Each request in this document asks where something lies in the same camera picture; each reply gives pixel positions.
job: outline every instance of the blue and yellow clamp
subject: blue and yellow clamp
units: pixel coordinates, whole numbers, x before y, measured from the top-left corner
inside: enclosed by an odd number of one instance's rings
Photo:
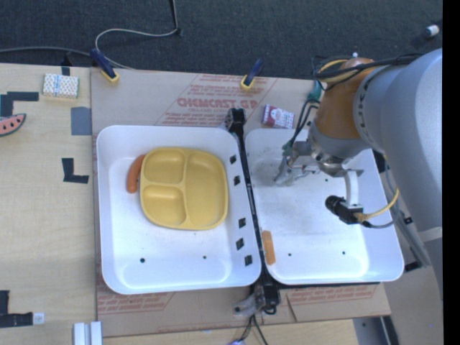
[[[102,69],[102,76],[111,83],[115,83],[120,79],[120,75],[112,68],[109,61],[106,59],[104,54],[98,49],[92,49],[89,55],[95,60],[98,66]]]
[[[249,71],[249,73],[247,73],[241,80],[241,83],[239,84],[241,89],[248,91],[249,89],[252,88],[252,86],[254,85],[255,77],[257,77],[260,74],[260,72],[262,72],[263,65],[264,65],[263,60],[257,59],[256,63],[254,64],[252,69]]]

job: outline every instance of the small box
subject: small box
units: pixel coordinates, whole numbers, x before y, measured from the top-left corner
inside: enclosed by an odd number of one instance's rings
[[[292,129],[294,114],[271,105],[265,105],[262,124],[272,128]]]
[[[46,74],[43,95],[61,98],[77,98],[78,77],[60,74]]]

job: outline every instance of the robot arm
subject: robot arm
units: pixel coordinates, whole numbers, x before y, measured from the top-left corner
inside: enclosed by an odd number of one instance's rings
[[[337,63],[339,70],[326,73]],[[383,62],[332,60],[316,78],[328,87],[308,138],[292,143],[275,181],[284,183],[295,170],[349,178],[345,165],[362,150],[384,154],[418,231],[435,232],[425,247],[442,297],[442,50]],[[347,223],[359,213],[339,213],[351,206],[352,187],[347,180],[347,199],[326,203]]]

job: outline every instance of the yellow bowl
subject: yellow bowl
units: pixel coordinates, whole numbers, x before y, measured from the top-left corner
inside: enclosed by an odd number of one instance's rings
[[[197,149],[154,149],[142,162],[140,199],[154,224],[212,229],[226,218],[229,207],[225,167],[216,156]]]

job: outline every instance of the table surface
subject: table surface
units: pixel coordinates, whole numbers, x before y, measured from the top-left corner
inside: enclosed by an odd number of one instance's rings
[[[0,64],[0,94],[41,92],[46,73],[60,67]],[[93,138],[73,136],[70,109],[91,107],[90,70],[78,99],[15,101],[23,127],[0,137],[0,290],[10,290],[9,312],[43,312],[45,324],[0,329],[2,344],[71,344],[72,326],[96,320]],[[63,182],[63,158],[88,183]],[[261,344],[256,333],[248,345]],[[269,344],[357,344],[353,320],[263,326]],[[130,344],[227,344],[241,328],[129,337]],[[105,338],[104,344],[125,344]]]

